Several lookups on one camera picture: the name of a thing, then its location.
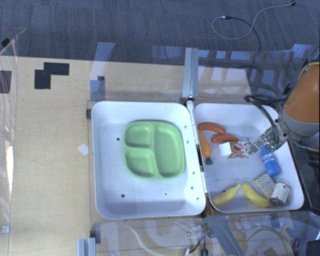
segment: green divided tray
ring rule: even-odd
[[[138,178],[165,180],[185,169],[180,131],[163,121],[135,121],[125,129],[123,143],[127,170]]]

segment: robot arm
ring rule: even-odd
[[[275,151],[287,140],[319,151],[319,138],[314,137],[319,134],[319,73],[319,62],[311,62],[302,69],[275,124],[252,144],[250,154],[263,145]]]

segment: sausage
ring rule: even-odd
[[[200,131],[213,131],[216,132],[218,134],[225,134],[226,130],[212,122],[202,122],[198,124],[198,129]]]
[[[219,142],[238,142],[239,139],[235,136],[232,135],[227,135],[227,134],[219,134],[216,136],[213,136],[211,138],[212,143],[219,143]]]
[[[206,140],[205,136],[202,134],[202,131],[200,131],[199,129],[198,129],[198,135],[199,135],[201,154],[204,158],[208,158],[212,154],[210,145]]]

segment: yellow banana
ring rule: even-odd
[[[240,187],[241,187],[241,185],[238,184],[237,186],[228,188],[226,191],[213,197],[211,199],[213,205],[214,206],[221,206],[221,205],[229,202],[232,198],[235,197],[235,195]]]
[[[242,185],[245,196],[259,208],[266,208],[272,206],[268,199],[257,194],[257,192],[247,183]]]

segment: white can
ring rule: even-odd
[[[270,203],[275,206],[284,206],[288,195],[290,192],[290,187],[284,183],[276,183],[274,185],[274,190],[270,197]]]

